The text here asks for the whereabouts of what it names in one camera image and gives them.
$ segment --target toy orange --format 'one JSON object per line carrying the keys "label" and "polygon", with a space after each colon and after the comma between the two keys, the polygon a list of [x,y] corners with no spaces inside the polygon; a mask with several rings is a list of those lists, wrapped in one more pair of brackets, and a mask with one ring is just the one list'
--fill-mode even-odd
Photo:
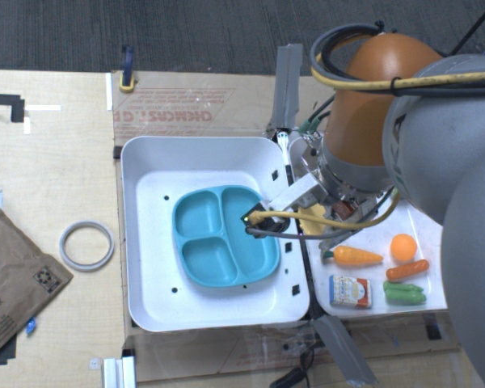
{"label": "toy orange", "polygon": [[399,262],[409,262],[417,252],[417,242],[409,234],[397,234],[390,244],[391,255]]}

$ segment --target white cable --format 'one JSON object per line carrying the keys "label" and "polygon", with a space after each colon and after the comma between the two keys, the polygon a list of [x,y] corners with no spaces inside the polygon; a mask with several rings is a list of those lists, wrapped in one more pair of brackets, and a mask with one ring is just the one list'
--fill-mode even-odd
{"label": "white cable", "polygon": [[[66,244],[66,239],[77,229],[81,229],[84,227],[92,227],[94,229],[97,229],[106,235],[109,241],[109,249],[108,253],[98,262],[92,263],[92,264],[81,264],[73,261],[68,254],[66,253],[65,249],[65,244]],[[74,224],[71,224],[66,228],[66,230],[63,232],[61,235],[61,238],[59,239],[59,252],[61,253],[61,257],[63,258],[63,261],[68,264],[71,268],[74,268],[75,270],[79,270],[80,272],[93,272],[94,270],[97,270],[98,268],[101,268],[104,266],[110,258],[113,256],[113,251],[115,250],[115,239],[113,238],[112,232],[101,222],[94,221],[94,220],[83,220],[83,221],[77,221]]]}

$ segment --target cable tie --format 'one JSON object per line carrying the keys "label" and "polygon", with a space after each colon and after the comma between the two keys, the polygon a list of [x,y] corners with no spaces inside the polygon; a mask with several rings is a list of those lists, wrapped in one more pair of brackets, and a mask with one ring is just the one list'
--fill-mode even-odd
{"label": "cable tie", "polygon": [[390,82],[390,92],[395,97],[400,96],[400,94],[397,92],[397,89],[395,88],[395,81],[399,80],[400,78],[400,76],[395,76],[395,78],[393,78]]}

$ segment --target table surface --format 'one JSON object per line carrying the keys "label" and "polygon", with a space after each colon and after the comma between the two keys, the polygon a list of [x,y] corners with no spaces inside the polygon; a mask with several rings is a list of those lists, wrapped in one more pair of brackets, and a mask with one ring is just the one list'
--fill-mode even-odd
{"label": "table surface", "polygon": [[[108,226],[116,249],[120,247],[114,128],[107,109],[106,81],[105,74],[0,70],[0,94],[21,95],[29,106],[61,106],[60,111],[29,112],[30,134],[24,134],[22,124],[11,123],[10,107],[0,106],[3,209],[43,252],[59,260],[62,232],[84,219]],[[106,248],[106,239],[95,230],[73,234],[67,246],[70,255],[82,263],[99,259]],[[70,284],[36,316],[34,333],[18,334],[16,358],[0,365],[0,387],[100,387],[101,372],[91,363],[120,356],[123,312],[116,251],[100,270],[74,272]],[[462,350],[375,358],[369,364],[385,387],[483,387]],[[268,386],[286,372],[278,369],[140,385]],[[315,367],[311,384],[348,386],[334,364]]]}

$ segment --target green vegetable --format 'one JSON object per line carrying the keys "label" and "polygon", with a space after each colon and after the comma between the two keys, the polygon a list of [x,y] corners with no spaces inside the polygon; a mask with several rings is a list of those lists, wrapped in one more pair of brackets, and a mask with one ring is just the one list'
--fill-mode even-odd
{"label": "green vegetable", "polygon": [[417,290],[385,290],[386,300],[399,305],[420,305],[426,302],[426,297]]}
{"label": "green vegetable", "polygon": [[392,281],[385,281],[382,284],[382,288],[386,291],[388,289],[392,290],[403,290],[405,292],[413,291],[413,292],[423,292],[424,289],[417,286],[413,285],[412,283],[394,283]]}

